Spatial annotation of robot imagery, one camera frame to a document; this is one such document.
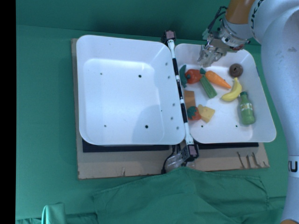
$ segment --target bottle label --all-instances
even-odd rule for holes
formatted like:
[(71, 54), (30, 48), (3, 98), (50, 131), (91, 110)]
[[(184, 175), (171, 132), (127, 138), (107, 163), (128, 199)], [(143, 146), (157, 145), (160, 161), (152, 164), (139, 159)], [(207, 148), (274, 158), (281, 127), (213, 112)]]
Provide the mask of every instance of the bottle label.
[(241, 111), (243, 110), (252, 110), (252, 104), (251, 103), (245, 103), (245, 104), (241, 104)]

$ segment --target toy banana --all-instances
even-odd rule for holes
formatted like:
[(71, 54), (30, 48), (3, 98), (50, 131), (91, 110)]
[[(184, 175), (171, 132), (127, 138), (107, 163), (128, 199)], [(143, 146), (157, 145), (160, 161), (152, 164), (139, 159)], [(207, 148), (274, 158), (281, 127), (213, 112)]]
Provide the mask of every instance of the toy banana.
[(221, 99), (225, 100), (225, 101), (233, 101), (234, 99), (236, 99), (239, 94), (242, 91), (242, 86), (238, 81), (238, 78), (235, 77), (234, 78), (234, 85), (232, 87), (232, 89), (230, 90), (229, 93), (224, 94)]

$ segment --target plastic food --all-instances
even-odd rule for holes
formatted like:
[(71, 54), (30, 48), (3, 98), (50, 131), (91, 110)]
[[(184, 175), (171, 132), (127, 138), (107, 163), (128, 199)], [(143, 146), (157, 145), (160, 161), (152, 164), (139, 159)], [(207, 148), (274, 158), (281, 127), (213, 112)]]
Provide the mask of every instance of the plastic food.
[(189, 69), (185, 73), (185, 77), (187, 79), (188, 84), (194, 84), (200, 81), (202, 75), (199, 70), (197, 69)]
[(209, 98), (213, 98), (217, 95), (216, 90), (214, 89), (214, 87), (212, 86), (212, 84), (209, 82), (209, 80), (206, 78), (205, 75), (202, 76), (202, 78), (200, 79), (200, 82), (201, 82), (202, 86), (204, 87), (205, 92)]
[(181, 81), (181, 85), (185, 88), (187, 85), (187, 78), (185, 77), (186, 65), (183, 65), (179, 70), (179, 79)]
[(243, 67), (240, 64), (232, 64), (229, 67), (229, 74), (232, 77), (239, 77), (243, 73)]
[(242, 123), (244, 125), (251, 125), (256, 121), (253, 116), (252, 103), (248, 100), (247, 92), (245, 91), (241, 92), (240, 97), (241, 97), (240, 109), (241, 109)]
[(205, 71), (203, 68), (200, 69), (201, 74), (206, 75), (206, 78), (209, 80), (209, 82), (212, 82), (214, 84), (220, 85), (225, 88), (232, 88), (221, 76), (219, 76), (217, 73), (215, 73), (212, 70)]
[(235, 77), (233, 88), (230, 90), (230, 92), (224, 94), (221, 98), (225, 101), (233, 101), (234, 99), (236, 99), (239, 96), (241, 91), (242, 91), (242, 86), (239, 83), (238, 78)]
[(194, 91), (184, 90), (184, 100), (185, 100), (185, 105), (187, 110), (191, 106), (196, 106)]
[(195, 107), (195, 106), (191, 106), (187, 109), (187, 115), (188, 115), (189, 120), (199, 120), (199, 119), (201, 119), (198, 108)]
[(215, 114), (215, 110), (210, 107), (199, 105), (197, 108), (202, 120), (206, 123), (208, 123)]

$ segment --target toy green bottle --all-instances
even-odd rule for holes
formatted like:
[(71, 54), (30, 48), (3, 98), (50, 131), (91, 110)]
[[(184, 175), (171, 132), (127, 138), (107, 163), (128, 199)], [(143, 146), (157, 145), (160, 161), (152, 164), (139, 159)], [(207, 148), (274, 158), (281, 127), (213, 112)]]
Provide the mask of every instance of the toy green bottle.
[(252, 109), (252, 103), (248, 100), (247, 92), (243, 91), (240, 93), (241, 97), (241, 117), (242, 117), (242, 123), (244, 125), (251, 125), (255, 122), (255, 118), (253, 116), (253, 109)]

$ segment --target green tablecloth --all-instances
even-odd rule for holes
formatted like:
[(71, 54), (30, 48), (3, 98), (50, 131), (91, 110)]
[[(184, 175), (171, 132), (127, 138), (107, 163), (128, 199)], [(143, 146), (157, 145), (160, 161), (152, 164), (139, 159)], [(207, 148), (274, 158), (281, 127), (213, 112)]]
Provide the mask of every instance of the green tablecloth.
[(258, 177), (177, 168), (104, 189), (94, 195), (96, 215), (67, 216), (63, 203), (45, 206), (42, 224), (278, 224)]

